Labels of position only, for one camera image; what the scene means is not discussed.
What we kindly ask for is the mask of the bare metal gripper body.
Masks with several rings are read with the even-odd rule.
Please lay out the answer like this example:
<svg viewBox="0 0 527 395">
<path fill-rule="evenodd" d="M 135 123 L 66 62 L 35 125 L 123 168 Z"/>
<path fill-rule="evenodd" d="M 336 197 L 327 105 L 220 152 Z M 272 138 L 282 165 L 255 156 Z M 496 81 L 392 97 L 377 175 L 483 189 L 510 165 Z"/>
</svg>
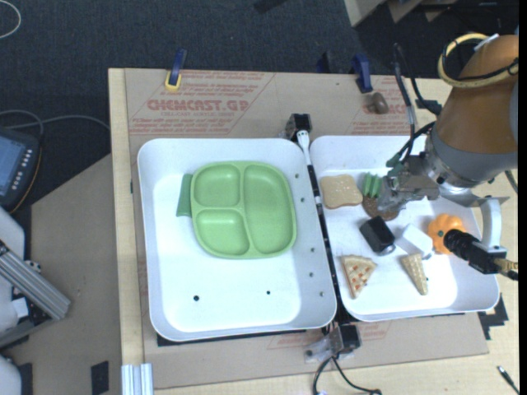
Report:
<svg viewBox="0 0 527 395">
<path fill-rule="evenodd" d="M 436 200 L 449 173 L 433 154 L 410 156 L 395 175 L 393 194 L 399 201 Z"/>
</svg>

